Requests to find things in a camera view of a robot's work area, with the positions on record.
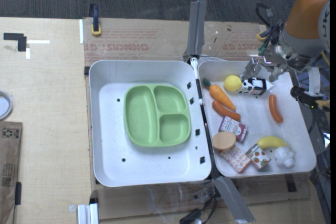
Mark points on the green divided plate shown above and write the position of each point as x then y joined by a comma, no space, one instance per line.
141,115

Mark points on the orange carrot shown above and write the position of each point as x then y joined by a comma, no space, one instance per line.
221,95

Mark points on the tan round biscuit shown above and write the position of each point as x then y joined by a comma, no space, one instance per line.
224,140

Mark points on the orange sausage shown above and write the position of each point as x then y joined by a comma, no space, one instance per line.
275,108
225,110

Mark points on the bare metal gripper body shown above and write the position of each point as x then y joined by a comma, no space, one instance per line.
284,60

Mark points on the brown paper bag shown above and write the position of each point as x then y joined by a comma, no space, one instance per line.
9,165

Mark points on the white crumpled lump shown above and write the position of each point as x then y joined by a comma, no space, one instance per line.
284,157

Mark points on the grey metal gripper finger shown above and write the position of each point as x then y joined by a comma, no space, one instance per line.
276,73
251,67

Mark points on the black cylinder on white bracket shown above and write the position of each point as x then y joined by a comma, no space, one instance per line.
304,97

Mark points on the brown cardboard board red print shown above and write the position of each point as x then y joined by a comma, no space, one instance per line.
157,42

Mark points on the yellow lemon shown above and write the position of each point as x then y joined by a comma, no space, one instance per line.
232,83

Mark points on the black and white milk carton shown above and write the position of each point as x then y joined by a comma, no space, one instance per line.
253,87

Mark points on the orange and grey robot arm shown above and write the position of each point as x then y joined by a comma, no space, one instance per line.
305,13

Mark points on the white carton with orange fruit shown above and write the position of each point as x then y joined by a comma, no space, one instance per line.
258,157

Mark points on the pink and white carton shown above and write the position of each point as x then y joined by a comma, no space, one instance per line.
233,128

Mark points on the orange and white packet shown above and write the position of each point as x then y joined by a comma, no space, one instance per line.
236,160

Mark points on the white plastic tray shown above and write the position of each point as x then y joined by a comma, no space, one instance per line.
110,139
260,118

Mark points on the yellow banana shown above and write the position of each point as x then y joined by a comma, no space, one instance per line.
270,142

